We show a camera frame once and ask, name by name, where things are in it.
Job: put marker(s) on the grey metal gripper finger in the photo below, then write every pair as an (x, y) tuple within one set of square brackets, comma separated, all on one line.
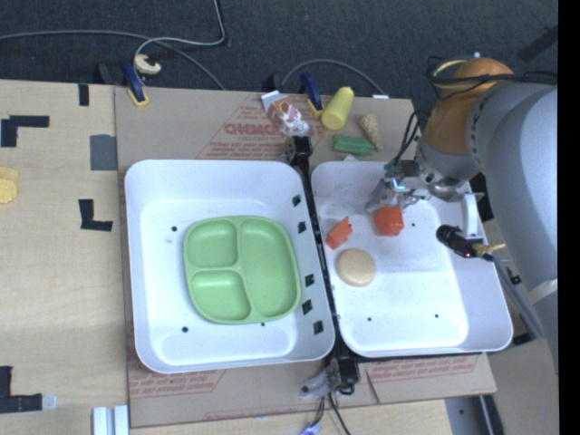
[(377, 197), (411, 199)]

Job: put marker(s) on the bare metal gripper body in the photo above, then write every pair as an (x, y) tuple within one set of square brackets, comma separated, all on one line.
[(414, 176)]

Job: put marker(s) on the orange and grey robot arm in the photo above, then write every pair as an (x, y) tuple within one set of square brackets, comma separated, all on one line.
[(512, 152)]

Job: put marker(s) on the orange toy pepper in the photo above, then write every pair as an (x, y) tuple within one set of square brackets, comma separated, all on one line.
[(389, 222)]

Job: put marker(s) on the orange toy carton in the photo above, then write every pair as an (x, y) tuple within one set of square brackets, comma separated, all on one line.
[(337, 236)]

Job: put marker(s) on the green toy beans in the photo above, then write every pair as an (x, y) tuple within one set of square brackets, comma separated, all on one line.
[(351, 145)]

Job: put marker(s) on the tan toy ice cream cone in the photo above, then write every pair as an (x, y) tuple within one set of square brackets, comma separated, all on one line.
[(371, 129)]

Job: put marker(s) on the thin black rod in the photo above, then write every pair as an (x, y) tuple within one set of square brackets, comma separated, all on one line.
[(320, 243)]

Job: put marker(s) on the tan round biscuit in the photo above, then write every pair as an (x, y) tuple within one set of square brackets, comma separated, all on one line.
[(355, 267)]

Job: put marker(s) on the yellow bottle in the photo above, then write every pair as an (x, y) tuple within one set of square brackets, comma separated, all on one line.
[(337, 109)]

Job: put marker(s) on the white plastic tray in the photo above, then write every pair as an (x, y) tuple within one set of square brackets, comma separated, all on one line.
[(417, 297), (154, 261)]

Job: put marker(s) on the orange and white carton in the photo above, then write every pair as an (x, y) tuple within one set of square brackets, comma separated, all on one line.
[(285, 113)]

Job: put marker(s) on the green divided plate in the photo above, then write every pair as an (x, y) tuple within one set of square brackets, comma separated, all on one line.
[(254, 261)]

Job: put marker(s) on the brown cardboard board red print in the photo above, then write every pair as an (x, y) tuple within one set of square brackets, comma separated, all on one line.
[(181, 125)]

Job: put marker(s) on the cream curved toy piece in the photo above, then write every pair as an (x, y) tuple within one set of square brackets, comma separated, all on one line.
[(146, 66)]

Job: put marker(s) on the yellow toy corn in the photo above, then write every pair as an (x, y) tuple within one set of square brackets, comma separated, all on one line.
[(6, 186)]

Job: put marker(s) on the black cylinder on white bracket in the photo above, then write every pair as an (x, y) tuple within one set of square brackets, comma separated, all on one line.
[(455, 238)]

